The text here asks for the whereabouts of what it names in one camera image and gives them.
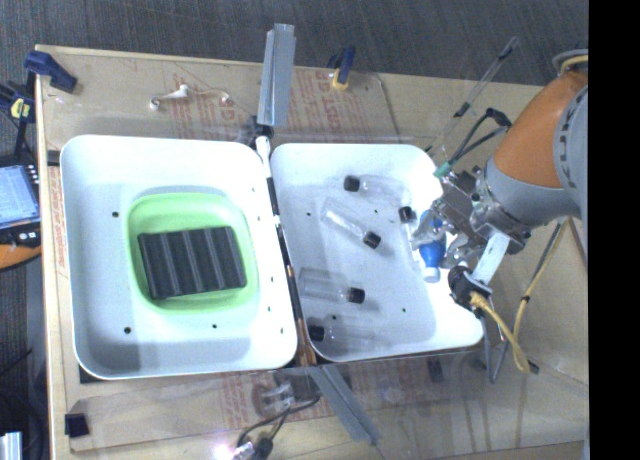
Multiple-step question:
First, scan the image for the black cylinder on white bracket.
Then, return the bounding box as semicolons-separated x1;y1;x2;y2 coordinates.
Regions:
447;232;511;320

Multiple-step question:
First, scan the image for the black ribbed rectangular block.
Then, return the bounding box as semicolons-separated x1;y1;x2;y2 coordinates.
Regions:
136;225;249;301

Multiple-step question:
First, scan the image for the white plastic tray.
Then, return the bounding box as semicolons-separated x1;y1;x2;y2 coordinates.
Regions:
268;141;485;364
59;133;300;381

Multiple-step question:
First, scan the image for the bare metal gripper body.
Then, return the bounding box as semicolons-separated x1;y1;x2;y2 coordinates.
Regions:
431;166;532;255

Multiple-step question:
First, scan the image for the white plastic hook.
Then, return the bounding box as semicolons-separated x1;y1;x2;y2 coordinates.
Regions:
148;83;231;111

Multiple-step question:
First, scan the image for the brown cardboard board red print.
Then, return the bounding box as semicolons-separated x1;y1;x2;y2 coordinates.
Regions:
39;47;590;455

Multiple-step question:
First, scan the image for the clear bottle with black cap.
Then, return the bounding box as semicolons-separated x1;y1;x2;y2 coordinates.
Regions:
319;197;383;251
397;205;426;270
342;173;414;207
306;313;377;347
297;266;367;306

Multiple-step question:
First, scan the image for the green divided plate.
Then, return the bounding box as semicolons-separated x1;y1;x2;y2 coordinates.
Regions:
127;191;259;315

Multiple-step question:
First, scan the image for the blue bottle with white cap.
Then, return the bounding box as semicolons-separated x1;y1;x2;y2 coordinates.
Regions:
417;210;448;284

